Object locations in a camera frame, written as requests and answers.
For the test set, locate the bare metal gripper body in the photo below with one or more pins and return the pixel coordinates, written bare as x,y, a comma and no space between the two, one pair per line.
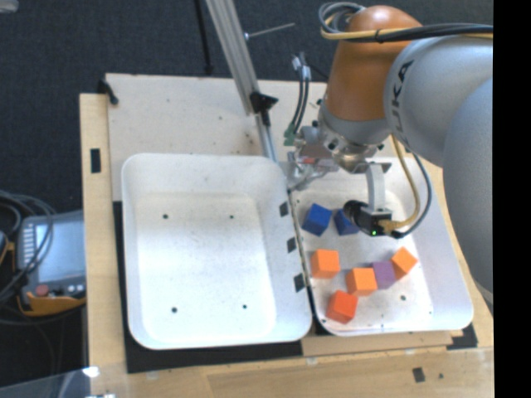
320,152

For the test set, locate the pale flat board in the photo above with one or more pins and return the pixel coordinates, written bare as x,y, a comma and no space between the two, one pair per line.
178,118

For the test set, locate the orange cube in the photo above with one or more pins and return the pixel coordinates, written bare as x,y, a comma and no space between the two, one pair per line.
325,263
404,261
361,281
342,307

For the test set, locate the white plastic tray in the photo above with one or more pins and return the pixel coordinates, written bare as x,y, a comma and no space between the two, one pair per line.
203,259
419,305

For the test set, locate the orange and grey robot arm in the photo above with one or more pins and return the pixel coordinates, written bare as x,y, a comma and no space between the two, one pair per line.
435,98

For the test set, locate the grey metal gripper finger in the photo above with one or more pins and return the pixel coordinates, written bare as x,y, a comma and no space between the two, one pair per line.
290,173
312,175

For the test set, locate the black cylinder on white bracket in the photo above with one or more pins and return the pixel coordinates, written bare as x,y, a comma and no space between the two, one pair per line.
375,219

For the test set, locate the blue cube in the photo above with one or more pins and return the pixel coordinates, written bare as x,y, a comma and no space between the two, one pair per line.
343,224
317,219

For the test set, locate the purple cube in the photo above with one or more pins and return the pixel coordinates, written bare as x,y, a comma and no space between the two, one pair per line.
384,274

